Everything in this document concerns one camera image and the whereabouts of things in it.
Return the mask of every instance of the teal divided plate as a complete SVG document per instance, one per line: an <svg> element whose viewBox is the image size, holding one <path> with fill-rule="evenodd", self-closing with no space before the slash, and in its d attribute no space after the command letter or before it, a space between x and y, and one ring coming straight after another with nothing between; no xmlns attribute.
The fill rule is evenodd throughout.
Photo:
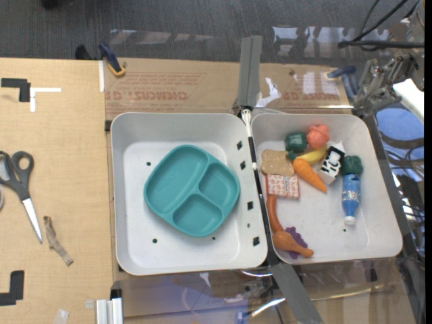
<svg viewBox="0 0 432 324"><path fill-rule="evenodd" d="M144 186L148 207L174 228L195 237L219 228L239 194L233 171L193 145L170 151Z"/></svg>

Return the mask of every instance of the white plastic tray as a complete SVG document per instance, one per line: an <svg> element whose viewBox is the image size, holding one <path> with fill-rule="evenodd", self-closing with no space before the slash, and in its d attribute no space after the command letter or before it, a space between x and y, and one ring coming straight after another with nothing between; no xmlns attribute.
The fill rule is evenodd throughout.
<svg viewBox="0 0 432 324"><path fill-rule="evenodd" d="M344 224L342 179L327 187L327 194L300 181L300 199L277 199L277 216L284 227L296 227L308 247L310 259L276 249L279 258L293 265L394 257L402 249L402 235L390 203L381 170L375 156L369 130L353 115L268 114L252 121L258 164L265 149L283 151L285 136L308 132L311 125L326 124L330 139L342 141L347 155L358 155L364 167L361 180L361 203L356 224ZM260 175L263 190L265 177Z"/></svg>
<svg viewBox="0 0 432 324"><path fill-rule="evenodd" d="M267 256L263 216L246 128L240 119L229 114L125 113L113 120L111 143L116 251L125 271L154 275L240 269L263 263ZM152 170L182 144L211 153L240 182L236 206L223 225L204 238L172 228L144 201L144 184Z"/></svg>

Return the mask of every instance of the table surface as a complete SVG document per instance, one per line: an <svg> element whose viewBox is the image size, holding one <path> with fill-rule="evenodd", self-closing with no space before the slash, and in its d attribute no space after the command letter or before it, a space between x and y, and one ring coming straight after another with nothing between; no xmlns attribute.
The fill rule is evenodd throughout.
<svg viewBox="0 0 432 324"><path fill-rule="evenodd" d="M0 323L52 323L60 309L70 313L68 323L94 323L94 310L86 308L86 301L108 299L113 282L129 278L119 273L112 252L109 136L104 131L105 95L100 89L99 62L0 59L0 69L2 78L25 78L34 88L61 88L61 92L38 92L34 113L28 103L18 102L17 89L0 88L1 150L9 154L23 150L34 157L30 194L44 238L42 244L37 242L23 205L3 186L0 293L8 292L12 271L24 270L25 280L24 299L0 307ZM58 240L74 259L69 267L47 244L45 215L52 218ZM365 277L363 262L352 262L306 270L304 284L325 323L415 323L396 261L376 261L379 281ZM312 281L330 269L337 282L325 287L329 282ZM344 273L349 278L341 281ZM144 280L153 286L160 281L157 277ZM214 284L225 284L219 281ZM179 276L175 284L184 284L186 293L193 282ZM149 289L153 290L147 294L146 289L142 291L151 299L157 290ZM182 300L175 300L184 305L180 313L130 317L125 322L234 322L234 308L193 311ZM243 307L254 311L266 301L269 298ZM283 303L278 311L249 317L248 323L275 323L280 315L284 323L295 322Z"/></svg>

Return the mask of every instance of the scissors handle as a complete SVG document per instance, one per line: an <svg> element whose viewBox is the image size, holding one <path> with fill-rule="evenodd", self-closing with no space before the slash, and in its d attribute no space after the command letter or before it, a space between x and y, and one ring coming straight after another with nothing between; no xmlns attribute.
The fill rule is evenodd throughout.
<svg viewBox="0 0 432 324"><path fill-rule="evenodd" d="M16 179L11 157L4 151L0 151L0 183L13 188L18 193L20 200L30 198L27 187Z"/></svg>
<svg viewBox="0 0 432 324"><path fill-rule="evenodd" d="M22 159L28 160L28 165L26 168L21 168L20 161ZM12 155L12 165L15 168L16 173L18 174L18 178L20 179L21 184L28 188L28 178L30 177L30 172L33 169L34 159L33 156L25 151L18 151Z"/></svg>

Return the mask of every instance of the white bottle cap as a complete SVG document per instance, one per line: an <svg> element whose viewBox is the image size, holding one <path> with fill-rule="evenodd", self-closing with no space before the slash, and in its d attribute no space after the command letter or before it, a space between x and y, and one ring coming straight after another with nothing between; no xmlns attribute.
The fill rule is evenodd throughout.
<svg viewBox="0 0 432 324"><path fill-rule="evenodd" d="M345 216L345 224L354 225L356 223L356 218L354 216Z"/></svg>

